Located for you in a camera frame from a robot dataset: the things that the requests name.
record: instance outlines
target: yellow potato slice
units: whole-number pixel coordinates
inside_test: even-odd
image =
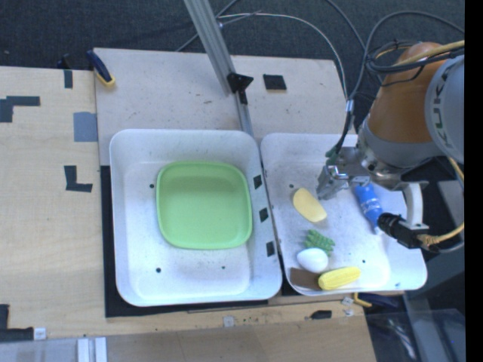
[[[310,222],[319,222],[327,217],[323,206],[305,188],[295,192],[293,202],[295,209]]]

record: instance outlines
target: blue bottle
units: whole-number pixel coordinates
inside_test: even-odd
[[[353,190],[361,205],[362,213],[377,231],[379,229],[377,227],[377,219],[383,212],[383,208],[380,206],[379,198],[374,193],[374,186],[372,183],[366,186],[357,185],[353,187]]]

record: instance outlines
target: green bowl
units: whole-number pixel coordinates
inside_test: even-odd
[[[156,186],[158,223],[176,247],[222,250],[246,242],[252,232],[245,175],[214,161],[177,161],[164,166]]]

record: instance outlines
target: yellow corn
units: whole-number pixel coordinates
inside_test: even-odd
[[[323,290],[335,290],[356,281],[361,276],[359,267],[342,267],[324,272],[318,277],[318,286]]]

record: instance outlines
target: white tray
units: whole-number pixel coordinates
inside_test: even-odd
[[[265,184],[254,180],[263,176],[252,137],[238,130],[130,129],[112,138],[109,153],[115,281],[126,302],[154,306],[250,301],[279,291],[281,266]],[[228,250],[187,250],[162,237],[156,178],[163,166],[183,160],[225,162],[246,176],[254,221],[245,244]],[[261,210],[268,213],[263,221]]]
[[[329,258],[328,269],[357,265],[361,277],[337,290],[310,290],[291,286],[307,296],[334,293],[416,290],[426,283],[427,271],[421,250],[409,250],[385,234],[374,234],[369,222],[350,190],[339,192],[336,198],[321,200],[328,213],[322,222],[311,223],[292,204],[298,188],[308,189],[315,197],[318,175],[325,163],[325,153],[338,141],[339,135],[272,133],[263,138],[261,154],[275,229],[286,275],[292,267],[301,268],[297,253],[309,229],[317,229],[332,238],[336,245]],[[354,146],[356,135],[348,135],[345,146]],[[401,192],[389,192],[374,186],[386,212],[406,216]]]

